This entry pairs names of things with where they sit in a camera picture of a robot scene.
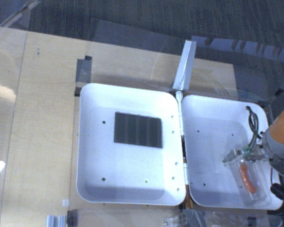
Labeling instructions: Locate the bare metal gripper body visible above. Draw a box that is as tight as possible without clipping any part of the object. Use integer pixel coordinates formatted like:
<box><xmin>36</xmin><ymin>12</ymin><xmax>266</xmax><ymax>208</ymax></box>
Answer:
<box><xmin>237</xmin><ymin>142</ymin><xmax>274</xmax><ymax>165</ymax></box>

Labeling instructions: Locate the white plastic tray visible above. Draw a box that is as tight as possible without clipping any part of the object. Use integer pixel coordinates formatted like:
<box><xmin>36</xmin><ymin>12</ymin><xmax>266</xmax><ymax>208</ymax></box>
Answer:
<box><xmin>68</xmin><ymin>81</ymin><xmax>198</xmax><ymax>213</ymax></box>
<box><xmin>171</xmin><ymin>93</ymin><xmax>284</xmax><ymax>215</ymax></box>

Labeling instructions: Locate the orange sausage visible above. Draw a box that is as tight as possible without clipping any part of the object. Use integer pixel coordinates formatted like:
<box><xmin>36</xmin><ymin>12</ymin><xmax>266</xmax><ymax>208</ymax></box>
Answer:
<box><xmin>237</xmin><ymin>163</ymin><xmax>259</xmax><ymax>194</ymax></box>

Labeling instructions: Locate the dark grey ribbed rectangular pad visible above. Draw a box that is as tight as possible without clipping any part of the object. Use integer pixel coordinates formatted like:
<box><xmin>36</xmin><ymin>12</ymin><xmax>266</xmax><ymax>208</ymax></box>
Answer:
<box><xmin>111</xmin><ymin>111</ymin><xmax>167</xmax><ymax>149</ymax></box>

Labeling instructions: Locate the black cylinder on white bracket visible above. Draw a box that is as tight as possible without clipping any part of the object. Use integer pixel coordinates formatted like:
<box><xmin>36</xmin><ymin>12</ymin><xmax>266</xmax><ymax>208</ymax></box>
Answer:
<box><xmin>266</xmin><ymin>167</ymin><xmax>284</xmax><ymax>202</ymax></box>

